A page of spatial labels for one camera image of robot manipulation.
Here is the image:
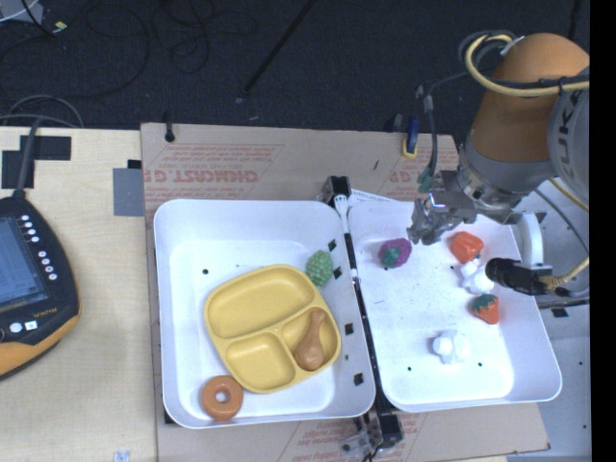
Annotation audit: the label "red strawberry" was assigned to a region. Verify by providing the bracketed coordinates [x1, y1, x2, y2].
[470, 293, 501, 326]

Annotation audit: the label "black cylinder on white bracket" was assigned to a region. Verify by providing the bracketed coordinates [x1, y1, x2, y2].
[484, 211, 555, 297]

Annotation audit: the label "orange bell pepper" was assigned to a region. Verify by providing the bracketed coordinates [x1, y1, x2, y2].
[449, 230, 485, 266]

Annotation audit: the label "yellow divided plate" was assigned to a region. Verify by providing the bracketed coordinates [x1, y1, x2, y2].
[202, 263, 344, 396]

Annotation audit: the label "brown chicken drumstick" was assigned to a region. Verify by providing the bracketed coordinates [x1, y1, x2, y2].
[293, 308, 328, 372]

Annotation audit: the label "green grapes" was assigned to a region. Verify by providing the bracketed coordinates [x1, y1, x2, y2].
[304, 249, 335, 288]

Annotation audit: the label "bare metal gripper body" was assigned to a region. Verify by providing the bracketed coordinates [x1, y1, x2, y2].
[424, 169, 525, 226]

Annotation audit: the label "brown cardboard board red print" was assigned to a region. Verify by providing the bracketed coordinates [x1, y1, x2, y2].
[139, 121, 552, 462]

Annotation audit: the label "orange doughnut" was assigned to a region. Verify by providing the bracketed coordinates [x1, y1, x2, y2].
[200, 374, 244, 423]

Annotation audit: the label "white plastic tray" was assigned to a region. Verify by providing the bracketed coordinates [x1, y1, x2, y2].
[153, 197, 377, 429]
[346, 193, 564, 414]

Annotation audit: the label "purple grapes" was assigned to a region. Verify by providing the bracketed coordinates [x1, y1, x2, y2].
[376, 237, 414, 270]

